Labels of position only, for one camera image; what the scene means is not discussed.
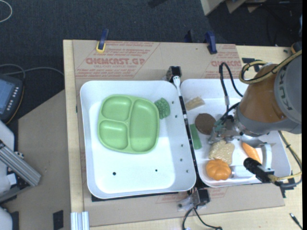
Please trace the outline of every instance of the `white tray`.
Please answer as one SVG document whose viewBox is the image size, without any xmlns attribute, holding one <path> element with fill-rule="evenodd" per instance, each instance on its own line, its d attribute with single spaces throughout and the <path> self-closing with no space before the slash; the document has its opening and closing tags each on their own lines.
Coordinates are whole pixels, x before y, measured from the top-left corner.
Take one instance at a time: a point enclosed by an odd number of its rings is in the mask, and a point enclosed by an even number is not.
<svg viewBox="0 0 307 230">
<path fill-rule="evenodd" d="M 126 94 L 155 102 L 165 98 L 171 114 L 160 120 L 156 147 L 128 154 L 104 147 L 97 135 L 102 101 Z M 196 182 L 193 158 L 175 86 L 167 81 L 89 81 L 80 90 L 87 185 L 101 199 L 188 191 Z"/>
<path fill-rule="evenodd" d="M 240 101 L 241 97 L 235 92 L 231 81 L 225 80 L 228 96 L 230 97 L 230 106 Z M 246 84 L 243 84 L 239 80 L 235 80 L 237 89 L 243 94 L 247 88 Z M 200 97 L 205 101 L 205 105 L 187 111 L 189 124 L 194 124 L 195 118 L 200 113 L 209 113 L 216 120 L 219 119 L 226 111 L 224 102 L 224 92 L 220 80 L 216 79 L 189 79 L 185 80 L 181 84 L 181 93 L 185 102 Z M 225 181 L 215 181 L 208 177 L 205 165 L 209 161 L 208 155 L 210 145 L 208 144 L 208 135 L 204 135 L 198 131 L 202 148 L 195 150 L 196 162 L 200 174 L 201 180 L 211 187 L 230 186 L 239 184 L 253 184 L 260 183 L 260 181 L 251 174 L 251 177 L 245 178 L 229 178 Z M 272 169 L 275 170 L 276 176 L 287 176 L 291 173 L 291 167 L 288 161 L 288 157 L 285 153 L 283 143 L 280 139 L 278 132 L 270 132 L 268 135 L 260 136 L 259 139 L 263 142 L 274 144 L 272 146 Z M 241 148 L 240 142 L 233 140 L 235 150 L 232 156 L 232 164 L 230 166 L 242 166 L 243 161 L 247 158 L 247 155 Z M 262 151 L 257 149 L 260 158 L 262 158 Z"/>
</svg>

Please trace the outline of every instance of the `device screen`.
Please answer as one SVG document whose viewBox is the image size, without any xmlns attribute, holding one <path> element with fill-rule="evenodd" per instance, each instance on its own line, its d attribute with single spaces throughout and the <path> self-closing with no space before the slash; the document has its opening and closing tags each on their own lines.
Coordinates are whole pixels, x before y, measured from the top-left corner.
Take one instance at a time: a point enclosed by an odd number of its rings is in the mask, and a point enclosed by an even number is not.
<svg viewBox="0 0 307 230">
<path fill-rule="evenodd" d="M 0 79 L 0 114 L 3 114 L 15 85 Z"/>
</svg>

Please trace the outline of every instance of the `green plate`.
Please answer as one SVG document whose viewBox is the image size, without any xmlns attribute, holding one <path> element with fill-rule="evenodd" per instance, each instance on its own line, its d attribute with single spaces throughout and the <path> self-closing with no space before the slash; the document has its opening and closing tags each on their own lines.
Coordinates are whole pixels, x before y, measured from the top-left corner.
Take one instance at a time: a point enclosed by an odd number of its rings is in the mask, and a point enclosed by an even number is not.
<svg viewBox="0 0 307 230">
<path fill-rule="evenodd" d="M 102 102 L 98 137 L 109 149 L 142 154 L 155 148 L 159 138 L 159 111 L 146 99 L 111 95 Z"/>
</svg>

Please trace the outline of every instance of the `wooden table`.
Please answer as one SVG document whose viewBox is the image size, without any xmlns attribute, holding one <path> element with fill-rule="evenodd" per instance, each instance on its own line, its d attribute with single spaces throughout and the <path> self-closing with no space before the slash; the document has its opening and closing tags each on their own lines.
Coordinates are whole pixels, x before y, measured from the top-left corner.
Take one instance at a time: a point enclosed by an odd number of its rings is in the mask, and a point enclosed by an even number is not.
<svg viewBox="0 0 307 230">
<path fill-rule="evenodd" d="M 76 89 L 74 76 L 74 58 L 72 40 L 63 41 L 64 68 L 65 68 L 65 93 L 68 127 L 68 149 L 69 149 L 69 171 L 70 171 L 70 193 L 71 211 L 83 212 L 83 187 L 81 179 L 80 150 L 78 118 L 76 113 Z M 283 47 L 260 47 L 260 46 L 237 46 L 240 58 L 256 58 L 267 62 L 279 63 L 286 58 L 286 51 L 289 48 Z M 293 149 L 302 156 L 302 137 L 285 132 L 285 136 Z M 295 172 L 299 170 L 295 160 L 287 151 L 290 164 Z M 302 184 L 295 190 L 286 192 L 284 207 L 229 212 L 203 216 L 203 220 L 214 226 L 222 226 L 225 230 L 250 230 L 250 229 L 298 229 L 298 226 L 290 218 L 293 213 L 297 219 L 303 222 Z M 92 227 L 93 230 L 179 230 L 181 229 L 182 218 L 171 218 L 136 223 Z M 186 227 L 193 230 L 204 229 L 197 217 L 189 217 Z"/>
</svg>

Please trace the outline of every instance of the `blue clamp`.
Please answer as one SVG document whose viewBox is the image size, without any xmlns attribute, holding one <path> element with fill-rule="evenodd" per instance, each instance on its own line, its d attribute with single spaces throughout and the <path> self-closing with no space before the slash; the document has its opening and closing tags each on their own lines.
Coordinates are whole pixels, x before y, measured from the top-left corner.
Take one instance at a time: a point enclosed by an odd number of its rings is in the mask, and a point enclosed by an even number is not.
<svg viewBox="0 0 307 230">
<path fill-rule="evenodd" d="M 215 36 L 212 31 L 207 31 L 205 35 L 205 42 L 208 43 L 208 50 L 210 54 L 216 54 Z"/>
<path fill-rule="evenodd" d="M 106 39 L 109 34 L 109 29 L 104 29 L 101 34 L 100 41 L 97 43 L 96 51 L 101 54 L 105 51 L 106 48 Z"/>
</svg>

